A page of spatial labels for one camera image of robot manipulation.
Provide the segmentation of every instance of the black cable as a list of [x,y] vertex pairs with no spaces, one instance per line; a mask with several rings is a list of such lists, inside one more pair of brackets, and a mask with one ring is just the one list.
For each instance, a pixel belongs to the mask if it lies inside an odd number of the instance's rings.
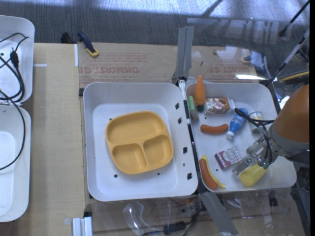
[[20,40],[20,41],[18,42],[17,46],[15,47],[15,52],[17,52],[18,47],[20,46],[20,44],[21,44],[25,39],[27,39],[27,38],[29,38],[29,37],[26,37],[26,36],[24,36],[23,34],[17,32],[17,33],[15,33],[15,34],[10,35],[9,37],[6,37],[6,38],[0,40],[0,43],[1,43],[1,42],[4,42],[4,41],[6,41],[6,40],[8,40],[9,38],[11,38],[11,37],[13,37],[13,36],[15,36],[15,35],[21,35],[21,36],[23,37],[23,39]]
[[192,217],[191,217],[191,221],[189,223],[187,223],[187,225],[190,224],[190,226],[187,228],[187,230],[184,232],[183,236],[186,236],[196,225],[197,222],[197,216],[199,215],[199,213],[201,212],[202,209],[199,209]]
[[145,235],[150,235],[150,234],[160,234],[160,233],[163,233],[163,231],[152,231],[152,232],[147,232],[147,233],[144,233],[140,236],[145,236]]
[[[7,99],[9,99],[8,95],[6,95],[1,89],[0,89],[0,93],[5,96]],[[16,109],[19,111],[19,114],[21,115],[21,118],[22,118],[22,122],[23,122],[23,138],[22,138],[22,145],[21,145],[21,148],[20,148],[20,151],[18,153],[18,155],[15,157],[15,159],[10,162],[9,164],[7,164],[6,166],[3,166],[0,168],[0,171],[8,168],[9,166],[11,166],[12,164],[14,164],[16,162],[16,160],[18,160],[18,158],[20,157],[20,155],[22,154],[22,151],[23,151],[23,148],[24,148],[24,143],[25,143],[25,135],[26,135],[26,125],[25,125],[25,119],[24,119],[24,116],[21,112],[21,110],[19,109],[19,107],[16,105],[16,103],[12,100],[12,99],[9,99],[9,101],[11,101],[11,103],[16,107]]]
[[15,97],[17,97],[18,95],[20,95],[20,97],[15,100],[16,102],[19,102],[22,100],[24,94],[25,94],[25,85],[24,85],[24,81],[23,81],[23,77],[22,74],[20,73],[20,69],[19,69],[19,57],[18,54],[16,53],[16,51],[13,49],[13,51],[10,53],[10,59],[16,69],[16,71],[14,71],[14,69],[12,68],[12,66],[0,56],[1,61],[11,70],[11,72],[14,74],[14,76],[16,77],[16,79],[19,82],[20,85],[20,89],[18,90],[18,92],[16,94],[14,94],[13,96],[10,96],[9,98],[3,98],[0,97],[0,100],[9,100],[9,99],[14,99]]
[[246,113],[244,113],[242,110],[240,110],[238,108],[235,108],[234,111],[238,115],[244,117],[251,124],[255,125],[259,130],[260,130],[260,127],[262,126],[262,128],[264,129],[262,135],[264,136],[265,141],[267,143],[267,150],[266,150],[266,153],[264,155],[264,159],[267,159],[267,157],[269,155],[269,163],[271,163],[272,162],[272,150],[270,147],[267,129],[266,129],[265,125],[273,123],[274,120],[256,120],[256,119],[250,118]]
[[199,209],[198,211],[196,211],[192,217],[191,217],[191,220],[187,223],[181,221],[181,222],[178,222],[178,223],[175,223],[175,224],[169,224],[169,225],[166,225],[164,226],[164,230],[156,230],[156,231],[151,231],[151,232],[147,232],[147,233],[144,233],[144,234],[141,234],[141,236],[145,236],[145,235],[151,235],[151,234],[164,234],[164,235],[168,235],[170,233],[173,233],[173,232],[176,232],[176,231],[180,231],[180,230],[183,230],[185,229],[185,226],[187,225],[190,225],[187,230],[184,232],[183,236],[186,236],[195,226],[196,224],[196,219],[197,219],[197,216],[198,214],[202,211],[202,208]]

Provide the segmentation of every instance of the green object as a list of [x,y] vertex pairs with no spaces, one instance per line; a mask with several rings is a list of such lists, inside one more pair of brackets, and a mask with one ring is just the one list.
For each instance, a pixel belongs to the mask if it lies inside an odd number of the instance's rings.
[[194,120],[198,120],[199,116],[198,116],[198,112],[195,108],[195,102],[193,100],[193,97],[187,96],[187,102],[188,102],[188,108],[189,108],[191,118],[193,118]]

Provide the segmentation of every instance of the toy mustard bottle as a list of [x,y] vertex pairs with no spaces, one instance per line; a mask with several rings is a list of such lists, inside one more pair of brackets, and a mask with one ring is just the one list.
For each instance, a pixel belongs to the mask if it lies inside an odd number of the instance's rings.
[[248,167],[240,173],[240,181],[247,187],[252,187],[267,172],[267,169],[259,166],[257,163]]
[[[240,108],[240,110],[243,111],[246,115],[248,115],[248,112],[245,108]],[[244,117],[240,116],[239,114],[235,114],[230,122],[229,131],[226,133],[226,137],[232,140],[235,136],[235,132],[243,127],[244,122],[245,122]]]

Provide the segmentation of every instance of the white container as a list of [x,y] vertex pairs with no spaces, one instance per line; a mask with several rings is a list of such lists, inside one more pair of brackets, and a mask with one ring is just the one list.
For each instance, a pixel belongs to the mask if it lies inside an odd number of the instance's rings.
[[[25,94],[20,103],[32,94],[34,25],[27,19],[0,15],[0,41],[14,33],[17,34],[0,42],[0,55],[6,61],[10,59],[12,48],[17,48],[20,72],[25,84]],[[7,95],[14,95],[19,83],[6,67],[0,68],[0,88]],[[22,118],[13,105],[3,105],[0,101],[0,168],[12,162],[18,155],[23,139]],[[0,171],[0,222],[18,219],[24,214],[29,204],[30,161],[31,161],[31,117],[19,107],[26,125],[25,143],[21,155],[15,163]]]
[[[198,179],[186,122],[183,96],[170,83],[92,83],[83,93],[87,180],[99,201],[188,196]],[[161,116],[170,133],[174,155],[166,166],[129,175],[114,164],[105,140],[111,118],[152,111]]]
[[[186,95],[194,95],[196,83],[190,84],[186,89]],[[258,83],[209,83],[205,84],[206,97],[228,97],[234,101],[236,108],[245,108],[249,113],[255,111],[262,112],[264,119],[275,119],[277,111],[267,87]],[[233,140],[226,138],[226,133],[211,135],[200,131],[200,126],[206,124],[209,126],[219,126],[224,123],[229,125],[234,111],[226,114],[204,115],[199,114],[199,121],[191,120],[192,132],[196,144],[198,158],[206,155],[208,158],[209,168],[220,182],[226,185],[225,189],[217,188],[213,192],[234,192],[248,191],[272,188],[291,187],[296,182],[296,170],[291,161],[279,156],[277,160],[270,165],[267,173],[252,187],[244,186],[241,181],[236,178],[232,169],[233,165],[226,169],[221,169],[215,159],[215,154],[226,150],[232,146],[236,146],[244,157],[246,149],[253,144],[260,134],[251,132],[250,124],[246,122],[240,132],[237,133]]]

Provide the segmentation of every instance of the yellow plate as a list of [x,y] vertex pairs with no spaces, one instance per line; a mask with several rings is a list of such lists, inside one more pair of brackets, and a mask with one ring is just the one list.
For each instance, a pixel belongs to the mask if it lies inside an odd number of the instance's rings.
[[151,111],[113,118],[106,126],[105,136],[115,165],[127,174],[156,170],[173,158],[167,127],[163,119]]

